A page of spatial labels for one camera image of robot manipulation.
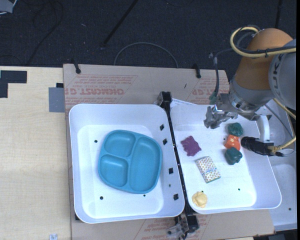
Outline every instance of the blue plate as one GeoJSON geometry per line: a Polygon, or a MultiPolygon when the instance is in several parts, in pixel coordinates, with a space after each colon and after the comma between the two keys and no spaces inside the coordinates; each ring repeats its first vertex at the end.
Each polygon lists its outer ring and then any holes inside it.
{"type": "Polygon", "coordinates": [[[105,137],[98,159],[98,173],[107,185],[130,193],[145,194],[158,183],[162,149],[146,135],[114,130],[105,137]]]}

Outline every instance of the patterned sponge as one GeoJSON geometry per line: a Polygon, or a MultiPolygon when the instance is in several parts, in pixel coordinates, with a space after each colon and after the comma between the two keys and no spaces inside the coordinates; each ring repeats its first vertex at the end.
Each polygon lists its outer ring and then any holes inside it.
{"type": "Polygon", "coordinates": [[[221,177],[210,156],[205,156],[198,160],[195,160],[195,163],[198,166],[200,173],[206,183],[215,181],[221,177]]]}

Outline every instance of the robotic arm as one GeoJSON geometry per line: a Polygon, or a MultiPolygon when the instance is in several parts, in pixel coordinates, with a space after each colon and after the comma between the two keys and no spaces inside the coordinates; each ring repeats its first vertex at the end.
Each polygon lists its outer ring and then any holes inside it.
{"type": "MultiPolygon", "coordinates": [[[[236,73],[229,82],[229,92],[220,93],[214,106],[208,107],[204,125],[215,129],[228,119],[238,115],[259,126],[268,122],[256,111],[274,99],[295,118],[288,109],[296,110],[296,39],[276,29],[259,30],[246,26],[235,30],[230,38],[232,49],[242,56],[236,73]],[[234,39],[241,31],[255,32],[247,49],[235,45],[234,39]]],[[[261,155],[279,155],[277,151],[285,146],[274,147],[269,133],[262,132],[259,139],[244,137],[243,147],[261,155]]]]}

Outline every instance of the divided blue plate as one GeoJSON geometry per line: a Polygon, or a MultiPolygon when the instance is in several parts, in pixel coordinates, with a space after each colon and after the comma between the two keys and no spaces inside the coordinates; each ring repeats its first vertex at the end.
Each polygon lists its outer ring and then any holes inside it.
{"type": "Polygon", "coordinates": [[[158,183],[162,149],[151,137],[114,130],[105,137],[98,159],[98,173],[107,185],[122,191],[145,194],[158,183]]]}

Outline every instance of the cardboard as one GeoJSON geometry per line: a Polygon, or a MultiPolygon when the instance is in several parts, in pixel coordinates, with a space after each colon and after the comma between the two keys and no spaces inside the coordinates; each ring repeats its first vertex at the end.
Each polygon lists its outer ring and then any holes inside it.
{"type": "MultiPolygon", "coordinates": [[[[171,92],[174,99],[207,105],[215,89],[215,70],[201,69],[201,78],[194,69],[155,68],[80,64],[80,74],[73,64],[63,65],[65,115],[68,148],[68,175],[71,211],[71,233],[75,240],[168,240],[167,230],[174,218],[139,219],[87,224],[76,219],[73,199],[73,175],[69,134],[69,111],[80,103],[155,104],[160,92],[171,92]]],[[[227,93],[226,73],[219,70],[219,92],[227,93]]],[[[268,210],[218,214],[196,214],[199,229],[187,240],[218,240],[274,234],[268,210]]]]}

